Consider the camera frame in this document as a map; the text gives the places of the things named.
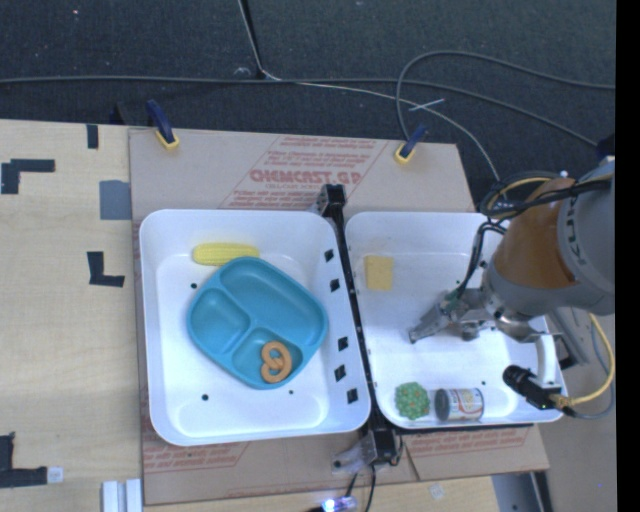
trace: brown pretzel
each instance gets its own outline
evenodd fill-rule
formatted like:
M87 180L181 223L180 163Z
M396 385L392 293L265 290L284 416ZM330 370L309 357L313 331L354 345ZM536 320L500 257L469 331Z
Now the brown pretzel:
M273 357L271 351L278 352L278 356ZM287 378L291 373L291 354L287 347L279 341L269 341L262 346L260 353L264 364L260 368L260 375L270 384L275 384Z

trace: blue plate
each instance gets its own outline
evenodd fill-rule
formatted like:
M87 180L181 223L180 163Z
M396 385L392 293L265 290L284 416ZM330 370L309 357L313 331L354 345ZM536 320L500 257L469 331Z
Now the blue plate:
M327 334L322 304L287 274L260 258L231 260L200 288L187 314L193 342L240 380L274 389L293 379ZM261 376L262 349L279 341L291 355L292 369L279 382Z

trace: cardboard box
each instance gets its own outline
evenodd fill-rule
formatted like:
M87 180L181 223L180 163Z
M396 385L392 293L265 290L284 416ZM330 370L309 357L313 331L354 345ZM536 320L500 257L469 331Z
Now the cardboard box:
M136 303L147 505L346 487L351 475L332 458L358 432L178 447L164 442L148 415L138 230L153 211L236 208L313 210L322 185L341 183L345 217L363 211L473 211L457 149L419 144L405 165L400 142L277 134L178 131L166 150L153 130L129 134ZM381 484L459 478L548 467L537 427L405 436L400 463Z

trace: white tray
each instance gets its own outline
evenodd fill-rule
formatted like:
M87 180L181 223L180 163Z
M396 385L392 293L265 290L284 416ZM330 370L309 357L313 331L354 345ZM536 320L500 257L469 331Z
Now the white tray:
M439 294L455 288L464 277L473 237L486 218L474 213L359 213L346 226L355 274L358 306L367 346L376 398L381 412L393 424L407 429L469 426L469 420L440 422L434 412L439 388L478 388L484 396L484 414L471 424L507 425L554 421L562 413L541 411L528 404L502 380L504 369L517 364L536 371L535 345L511 340L499 331L481 331L479 339L441 331L411 344L408 331L435 303ZM485 235L484 259L489 261L500 236ZM366 286L364 257L393 258L393 286L389 291ZM476 271L469 287L478 287ZM546 331L544 319L538 330ZM556 382L564 387L556 361ZM416 420L401 416L395 390L417 382L431 400L431 412Z
M257 247L324 306L327 337L287 385L251 388L190 339L187 310L217 269L192 260L193 248L206 242ZM140 258L150 414L166 441L189 446L351 432L367 420L371 400L327 220L309 212L161 210L141 225Z

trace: soda can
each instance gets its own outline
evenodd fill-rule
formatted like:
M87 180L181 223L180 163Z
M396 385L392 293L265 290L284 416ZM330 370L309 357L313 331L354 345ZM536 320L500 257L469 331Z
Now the soda can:
M484 398L477 388L439 389L435 409L440 421L477 420L484 413Z

